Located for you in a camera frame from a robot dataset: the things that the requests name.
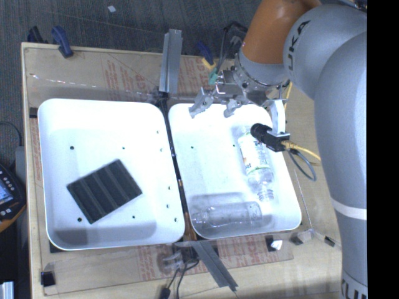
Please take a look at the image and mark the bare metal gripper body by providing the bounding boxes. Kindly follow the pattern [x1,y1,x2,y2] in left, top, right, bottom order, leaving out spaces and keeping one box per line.
[214,69,276,107]

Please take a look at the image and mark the white plastic tray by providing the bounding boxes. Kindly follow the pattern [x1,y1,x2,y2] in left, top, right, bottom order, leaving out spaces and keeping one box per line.
[37,97,186,251]
[167,102,303,240]

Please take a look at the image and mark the clear plastic bottle with label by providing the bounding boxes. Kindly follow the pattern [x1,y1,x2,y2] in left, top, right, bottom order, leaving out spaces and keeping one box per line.
[231,125,277,203]

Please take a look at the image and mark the clear plastic bottle without label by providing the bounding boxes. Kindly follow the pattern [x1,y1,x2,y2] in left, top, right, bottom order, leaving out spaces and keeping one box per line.
[190,201,264,229]

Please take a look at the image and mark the brown cardboard board red print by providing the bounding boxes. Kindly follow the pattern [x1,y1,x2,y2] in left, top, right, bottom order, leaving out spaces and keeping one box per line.
[24,46,312,296]

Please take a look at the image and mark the black ribbed rectangular pad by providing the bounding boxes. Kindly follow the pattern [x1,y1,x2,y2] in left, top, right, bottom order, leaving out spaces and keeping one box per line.
[66,158,143,225]

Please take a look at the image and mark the black block with thin wires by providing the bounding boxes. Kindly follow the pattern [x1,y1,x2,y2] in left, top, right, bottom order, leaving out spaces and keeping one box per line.
[173,242,201,262]
[153,90,171,104]

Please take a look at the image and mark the black cylinder on white bracket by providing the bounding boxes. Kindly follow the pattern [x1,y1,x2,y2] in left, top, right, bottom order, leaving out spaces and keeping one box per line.
[249,99,292,153]

